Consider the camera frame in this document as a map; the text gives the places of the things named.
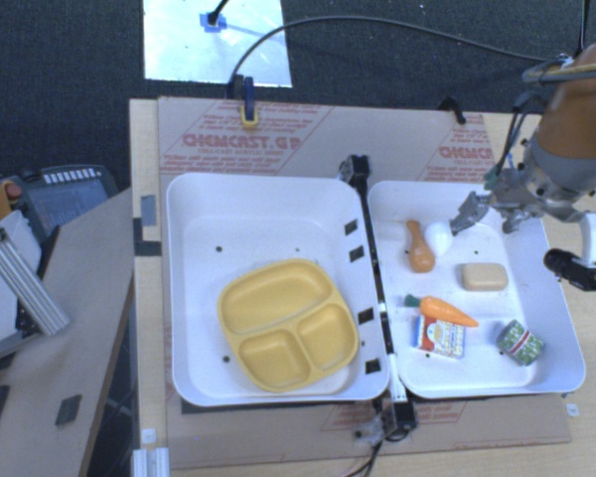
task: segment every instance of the yellow plate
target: yellow plate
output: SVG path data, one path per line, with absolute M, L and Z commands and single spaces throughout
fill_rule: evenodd
M 306 259 L 250 272 L 223 289 L 219 319 L 249 378 L 266 391 L 293 391 L 346 366 L 358 329 L 329 275 Z

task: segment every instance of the black carpet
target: black carpet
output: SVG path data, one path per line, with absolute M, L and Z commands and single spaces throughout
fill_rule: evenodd
M 551 58 L 576 49 L 581 0 L 281 1 L 285 22 L 378 16 Z M 452 94 L 466 110 L 507 111 L 534 64 L 365 23 L 316 24 L 287 38 L 294 87 L 260 89 L 261 99 L 434 108 Z M 223 96 L 220 85 L 145 80 L 142 41 L 142 0 L 0 0 L 0 175 L 96 163 L 127 187 L 130 98 Z

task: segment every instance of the wire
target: wire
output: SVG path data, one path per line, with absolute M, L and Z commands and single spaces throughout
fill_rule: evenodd
M 389 441 L 390 443 L 397 443 L 405 439 L 408 436 L 408 433 L 410 433 L 409 429 L 396 429 L 384 440 Z
M 356 477 L 357 475 L 360 475 L 362 472 L 365 472 L 363 474 L 363 477 L 369 477 L 369 475 L 371 475 L 371 472 L 373 471 L 373 466 L 375 465 L 375 460 L 377 459 L 377 455 L 379 453 L 379 450 L 381 449 L 381 445 L 382 442 L 378 442 L 373 448 L 373 452 L 369 460 L 360 468 L 354 470 L 352 473 L 347 474 L 345 477 Z
M 504 164 L 506 163 L 506 158 L 517 142 L 517 138 L 519 137 L 519 133 L 525 118 L 529 114 L 533 113 L 533 111 L 525 110 L 532 101 L 537 101 L 541 104 L 545 103 L 545 100 L 538 92 L 529 90 L 517 97 L 517 100 L 515 100 L 515 103 L 513 104 L 513 119 L 510 122 L 510 127 L 508 128 L 508 135 L 506 136 L 504 151 L 501 154 L 499 162 L 494 166 L 495 175 L 497 177 L 501 175 L 501 171 L 504 167 Z
M 587 17 L 589 15 L 589 1 L 580 2 L 580 30 L 578 32 L 578 48 L 574 57 L 578 57 L 585 49 L 585 30 L 587 29 Z
M 566 68 L 548 63 L 535 66 L 521 76 L 525 83 L 549 83 L 596 78 L 596 64 Z
M 132 433 L 126 436 L 124 444 L 121 447 L 121 450 L 117 454 L 117 457 L 114 459 L 112 464 L 108 467 L 108 471 L 104 474 L 104 477 L 112 477 L 113 475 L 118 475 L 117 470 L 120 469 L 122 464 L 125 464 L 126 459 L 128 458 L 128 452 L 132 448 Z
M 390 19 L 386 19 L 386 18 L 374 18 L 374 17 L 370 17 L 370 16 L 319 16 L 316 18 L 307 18 L 304 20 L 292 21 L 292 22 L 286 23 L 284 25 L 281 25 L 278 28 L 275 28 L 275 29 L 267 32 L 260 39 L 258 39 L 254 44 L 252 44 L 247 49 L 247 51 L 245 51 L 245 53 L 242 55 L 242 57 L 240 57 L 240 60 L 236 63 L 236 66 L 234 67 L 233 71 L 231 72 L 231 75 L 229 75 L 229 80 L 227 81 L 227 84 L 230 85 L 231 83 L 233 83 L 234 78 L 236 77 L 236 74 L 238 73 L 238 70 L 243 65 L 245 60 L 247 60 L 249 55 L 251 55 L 252 52 L 256 48 L 258 48 L 262 43 L 267 41 L 269 38 L 275 36 L 279 32 L 288 30 L 290 28 L 296 28 L 296 27 L 301 27 L 303 25 L 311 25 L 314 23 L 323 23 L 323 22 L 329 22 L 329 21 L 361 21 L 361 22 L 369 22 L 369 23 L 380 23 L 383 25 L 392 25 L 394 27 L 406 28 L 409 30 L 416 30 L 417 32 L 423 32 L 425 34 L 442 37 L 444 39 L 449 39 L 451 41 L 456 41 L 459 43 L 467 44 L 467 45 L 473 46 L 475 48 L 480 48 L 482 50 L 498 53 L 500 55 L 505 55 L 507 57 L 513 57 L 516 59 L 529 60 L 529 61 L 535 61 L 535 62 L 543 62 L 546 60 L 541 57 L 533 57 L 530 55 L 523 55 L 521 53 L 515 53 L 515 52 L 502 50 L 501 48 L 497 48 L 495 46 L 489 46 L 489 45 L 486 45 L 483 43 L 479 43 L 477 41 L 472 41 L 470 39 L 464 39 L 463 37 L 455 36 L 452 34 L 447 34 L 445 32 L 440 32 L 438 30 L 432 30 L 432 29 L 429 29 L 426 27 L 414 25 L 412 23 L 406 23 L 403 21 L 390 20 Z
M 137 390 L 137 385 L 135 384 L 128 393 L 117 403 L 116 407 L 113 411 L 108 415 L 106 419 L 104 419 L 101 424 L 99 425 L 99 430 L 102 431 L 114 418 L 119 415 L 119 412 L 124 407 L 126 402 L 135 395 Z

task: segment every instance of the toy carrot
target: toy carrot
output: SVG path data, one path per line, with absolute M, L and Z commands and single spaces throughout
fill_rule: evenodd
M 464 325 L 466 327 L 479 327 L 477 320 L 474 320 L 452 304 L 437 297 L 427 295 L 419 299 L 412 295 L 406 295 L 404 305 L 406 307 L 418 307 L 421 314 L 436 318 L 437 320 Z

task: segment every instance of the small tin can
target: small tin can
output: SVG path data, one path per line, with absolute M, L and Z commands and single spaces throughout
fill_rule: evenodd
M 529 366 L 545 344 L 517 320 L 510 322 L 497 338 L 497 346 L 521 366 Z

